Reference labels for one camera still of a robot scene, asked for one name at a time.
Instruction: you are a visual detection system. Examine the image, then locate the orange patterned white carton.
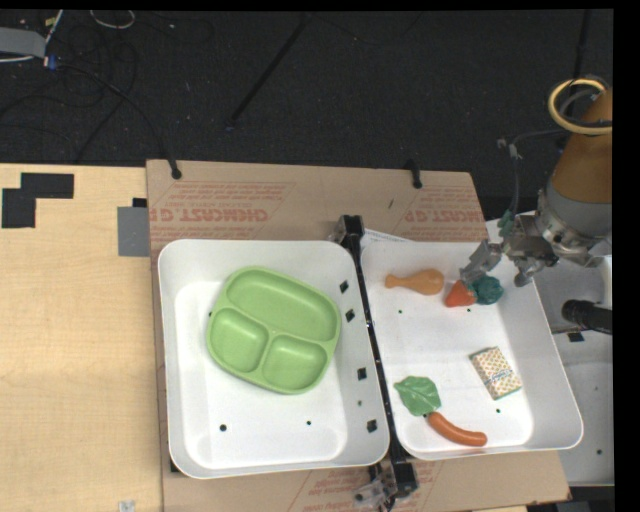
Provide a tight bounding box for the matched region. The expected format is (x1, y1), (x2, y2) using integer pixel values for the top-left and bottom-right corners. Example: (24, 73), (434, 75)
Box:
(468, 345), (524, 402)

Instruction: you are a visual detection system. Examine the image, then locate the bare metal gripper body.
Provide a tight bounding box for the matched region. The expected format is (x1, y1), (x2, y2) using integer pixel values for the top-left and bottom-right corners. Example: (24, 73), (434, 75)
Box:
(501, 212), (610, 269)

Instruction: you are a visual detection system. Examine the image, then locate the green toy lettuce leaf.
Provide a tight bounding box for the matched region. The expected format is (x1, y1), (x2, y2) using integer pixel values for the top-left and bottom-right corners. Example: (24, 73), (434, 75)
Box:
(392, 375), (443, 418)

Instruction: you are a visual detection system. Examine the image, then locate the white plastic tray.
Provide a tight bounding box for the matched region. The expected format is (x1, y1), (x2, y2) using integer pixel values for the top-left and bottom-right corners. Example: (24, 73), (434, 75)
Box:
(359, 233), (585, 462)
(157, 238), (392, 481)

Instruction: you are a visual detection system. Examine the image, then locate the tan toy chicken drumstick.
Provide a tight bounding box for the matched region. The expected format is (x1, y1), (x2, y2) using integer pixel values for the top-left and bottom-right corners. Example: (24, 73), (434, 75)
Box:
(384, 268), (446, 297)

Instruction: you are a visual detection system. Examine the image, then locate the black cylinder on white bracket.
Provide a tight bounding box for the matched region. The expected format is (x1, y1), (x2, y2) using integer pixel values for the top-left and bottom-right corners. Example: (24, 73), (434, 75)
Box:
(549, 298), (614, 337)

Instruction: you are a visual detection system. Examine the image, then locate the brown cardboard board red print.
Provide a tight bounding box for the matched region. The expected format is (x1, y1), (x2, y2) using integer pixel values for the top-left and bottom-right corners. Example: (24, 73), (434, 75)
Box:
(145, 159), (572, 509)

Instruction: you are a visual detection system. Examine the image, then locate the white printed paper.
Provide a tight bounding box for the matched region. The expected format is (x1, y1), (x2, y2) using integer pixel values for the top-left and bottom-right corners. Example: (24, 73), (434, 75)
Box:
(361, 227), (417, 246)

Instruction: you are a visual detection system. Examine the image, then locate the green divided plate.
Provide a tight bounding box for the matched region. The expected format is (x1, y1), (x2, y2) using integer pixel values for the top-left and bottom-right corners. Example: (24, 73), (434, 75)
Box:
(205, 265), (343, 397)

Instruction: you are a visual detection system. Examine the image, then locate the orange toy sausage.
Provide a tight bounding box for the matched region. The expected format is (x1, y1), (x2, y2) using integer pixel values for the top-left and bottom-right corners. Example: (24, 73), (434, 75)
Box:
(426, 410), (489, 448)

